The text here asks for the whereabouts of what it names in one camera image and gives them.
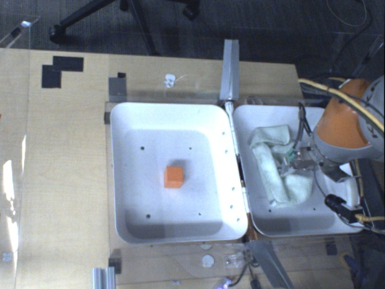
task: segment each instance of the black floor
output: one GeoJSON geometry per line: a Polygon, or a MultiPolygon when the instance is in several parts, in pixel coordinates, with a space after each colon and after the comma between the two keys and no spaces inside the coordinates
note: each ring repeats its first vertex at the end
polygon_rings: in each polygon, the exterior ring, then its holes
{"type": "MultiPolygon", "coordinates": [[[[0,0],[0,33],[2,23],[13,20],[4,14],[36,15],[33,49],[147,54],[132,15],[120,11],[119,2],[68,28],[65,45],[51,43],[49,27],[89,1],[0,0]]],[[[299,76],[333,72],[375,79],[384,73],[384,47],[377,50],[384,40],[384,0],[364,0],[369,14],[358,28],[339,22],[326,0],[201,0],[193,22],[182,15],[184,5],[140,1],[163,56],[221,59],[223,40],[239,39],[241,60],[295,63],[299,76]]],[[[348,23],[364,18],[363,4],[355,0],[330,5],[348,23]]]]}

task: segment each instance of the orange block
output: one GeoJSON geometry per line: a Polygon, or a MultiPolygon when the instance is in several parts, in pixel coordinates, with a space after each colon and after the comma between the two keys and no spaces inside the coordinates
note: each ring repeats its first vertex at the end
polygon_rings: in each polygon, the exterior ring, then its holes
{"type": "Polygon", "coordinates": [[[183,184],[183,167],[167,166],[164,171],[164,187],[181,188],[183,184]]]}

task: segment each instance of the folded cloth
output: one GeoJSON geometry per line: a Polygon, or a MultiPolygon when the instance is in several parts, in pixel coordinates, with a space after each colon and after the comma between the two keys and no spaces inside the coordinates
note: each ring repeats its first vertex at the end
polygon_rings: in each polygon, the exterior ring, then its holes
{"type": "Polygon", "coordinates": [[[300,204],[312,193],[313,178],[294,171],[281,178],[277,164],[281,164],[292,148],[287,125],[255,129],[250,147],[257,161],[261,182],[272,207],[300,204]]]}

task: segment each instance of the white cable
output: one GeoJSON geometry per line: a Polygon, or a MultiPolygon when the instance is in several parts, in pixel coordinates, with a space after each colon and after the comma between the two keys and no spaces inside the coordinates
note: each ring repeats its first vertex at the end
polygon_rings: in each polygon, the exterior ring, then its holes
{"type": "Polygon", "coordinates": [[[348,26],[351,26],[351,27],[354,27],[354,28],[357,28],[359,26],[362,26],[367,18],[368,18],[368,10],[366,9],[366,4],[365,4],[365,1],[364,0],[361,0],[362,2],[362,5],[363,5],[363,11],[364,11],[364,18],[362,20],[362,22],[360,24],[352,24],[352,23],[348,23],[347,21],[343,20],[341,17],[339,17],[331,8],[330,4],[329,4],[329,0],[326,0],[326,5],[327,5],[327,8],[329,9],[329,11],[333,14],[333,16],[338,19],[340,22],[344,23],[345,25],[348,25],[348,26]]]}

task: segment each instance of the chair caster wheel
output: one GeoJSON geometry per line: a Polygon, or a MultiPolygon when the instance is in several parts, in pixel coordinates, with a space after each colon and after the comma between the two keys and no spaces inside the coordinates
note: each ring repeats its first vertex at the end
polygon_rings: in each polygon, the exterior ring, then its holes
{"type": "Polygon", "coordinates": [[[199,7],[195,5],[187,5],[183,10],[183,15],[193,21],[199,15],[199,7]]]}
{"type": "Polygon", "coordinates": [[[55,44],[64,43],[66,40],[66,29],[61,25],[54,25],[49,29],[49,40],[55,44]]]}

